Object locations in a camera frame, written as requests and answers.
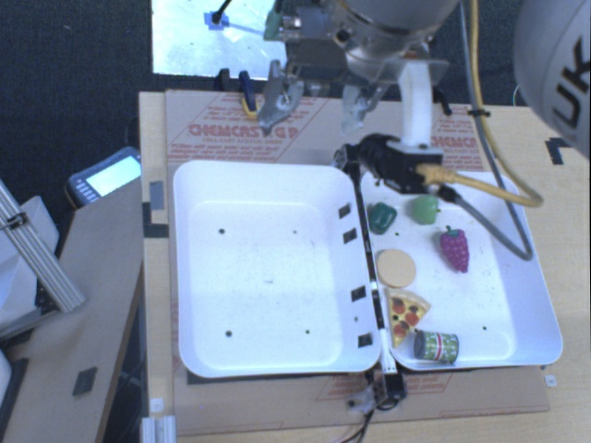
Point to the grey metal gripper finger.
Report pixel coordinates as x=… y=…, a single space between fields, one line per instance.
x=277 y=104
x=355 y=106

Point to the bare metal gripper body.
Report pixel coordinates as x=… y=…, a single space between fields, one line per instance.
x=318 y=58

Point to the dark green toy pepper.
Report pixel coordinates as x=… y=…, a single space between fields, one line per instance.
x=381 y=218

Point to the light green toy apple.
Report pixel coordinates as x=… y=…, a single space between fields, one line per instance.
x=425 y=209

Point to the thin black and white rod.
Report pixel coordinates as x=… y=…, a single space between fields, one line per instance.
x=370 y=266

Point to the tan round biscuit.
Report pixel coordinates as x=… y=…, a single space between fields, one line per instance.
x=396 y=268

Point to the white plastic tray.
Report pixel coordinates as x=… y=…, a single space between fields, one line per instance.
x=489 y=302
x=272 y=275

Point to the purple toy grapes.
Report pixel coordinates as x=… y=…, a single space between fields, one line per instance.
x=455 y=249

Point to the toy pizza slice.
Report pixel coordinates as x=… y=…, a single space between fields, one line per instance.
x=402 y=314

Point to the small green and red can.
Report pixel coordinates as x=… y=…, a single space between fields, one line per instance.
x=438 y=346

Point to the brown cardboard board red print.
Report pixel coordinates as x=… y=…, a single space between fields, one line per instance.
x=485 y=399

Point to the black cylinder on white bracket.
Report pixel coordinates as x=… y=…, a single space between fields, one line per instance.
x=406 y=162

